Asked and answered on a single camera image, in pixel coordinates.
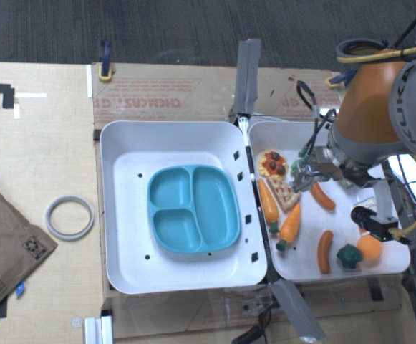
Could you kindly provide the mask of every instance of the brown paper bag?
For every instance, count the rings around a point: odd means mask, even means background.
[[[0,194],[0,302],[56,247]]]

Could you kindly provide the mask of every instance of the carrot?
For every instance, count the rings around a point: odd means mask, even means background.
[[[265,221],[270,226],[270,232],[276,233],[279,218],[278,206],[274,201],[270,189],[261,178],[258,179],[258,193],[260,195]]]
[[[284,220],[281,228],[279,229],[279,242],[276,244],[276,248],[279,251],[285,251],[286,245],[295,240],[296,234],[299,231],[300,225],[300,203],[295,204],[289,215]]]
[[[317,244],[317,264],[322,274],[328,274],[330,272],[329,247],[332,244],[333,238],[333,232],[327,230],[321,235]]]
[[[311,195],[319,203],[319,205],[321,205],[324,209],[329,211],[335,209],[334,201],[331,198],[329,198],[326,193],[324,193],[318,182],[313,183],[313,186],[309,191],[311,192]]]

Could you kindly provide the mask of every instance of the gray duct tape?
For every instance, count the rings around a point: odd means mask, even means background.
[[[53,210],[61,203],[65,203],[68,201],[77,202],[83,205],[90,214],[90,220],[88,221],[87,226],[83,228],[83,230],[81,230],[80,232],[74,233],[74,234],[60,233],[53,227],[52,222],[50,220]],[[84,198],[81,198],[80,196],[75,196],[75,195],[66,195],[66,196],[62,196],[62,197],[59,197],[58,199],[53,200],[53,202],[49,205],[49,207],[47,208],[47,211],[45,212],[45,223],[47,225],[47,228],[49,229],[49,232],[53,234],[56,238],[63,239],[65,241],[75,241],[79,238],[82,238],[93,227],[94,221],[95,221],[95,212],[93,211],[93,208],[90,205],[90,203]]]

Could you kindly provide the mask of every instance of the white plastic tray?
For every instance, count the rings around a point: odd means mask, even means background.
[[[114,288],[140,294],[242,287],[265,277],[260,221],[237,127],[226,122],[116,121],[104,127],[100,145],[107,276]],[[233,183],[241,232],[226,249],[178,254],[162,248],[153,235],[147,211],[150,178],[160,169],[190,164],[218,167]]]
[[[298,153],[311,137],[313,123],[308,122],[258,122],[249,130],[249,139],[256,165],[258,157],[264,151],[274,150],[287,158],[289,167],[298,158]],[[322,130],[317,138],[317,145],[325,145],[327,131]],[[384,178],[380,166],[372,169],[374,177]],[[286,181],[292,177],[288,174]],[[337,259],[337,252],[346,243],[356,245],[361,234],[359,227],[351,220],[350,213],[355,204],[374,197],[372,188],[352,186],[345,189],[336,181],[320,183],[322,189],[337,204],[334,212],[324,210],[313,199],[309,191],[301,194],[301,221],[296,239],[284,253],[276,249],[279,238],[269,234],[271,256],[276,271],[285,279],[295,282],[312,280],[330,280],[343,277],[376,274],[394,274],[406,270],[410,264],[410,250],[395,241],[383,242],[382,253],[378,259],[365,260],[355,270],[346,270]],[[280,211],[281,220],[286,214]],[[321,274],[317,264],[316,249],[321,234],[330,229],[334,239],[329,250],[331,272]]]

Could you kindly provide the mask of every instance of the light wood surface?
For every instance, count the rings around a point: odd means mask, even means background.
[[[47,230],[44,215],[57,197],[76,194],[98,210],[97,165],[92,100],[87,98],[84,65],[0,63],[0,83],[16,92],[46,93],[21,99],[21,118],[1,108],[0,192],[31,223]],[[76,205],[60,207],[54,224],[72,233],[86,223]],[[82,343],[73,319],[99,317],[103,303],[100,227],[76,242],[57,240],[55,252],[25,281],[17,299],[9,296],[7,318],[0,321],[0,343]],[[416,343],[410,299],[398,288],[400,308],[319,319],[325,343]],[[247,328],[159,335],[118,343],[230,343]],[[289,322],[267,330],[270,343],[301,343]]]

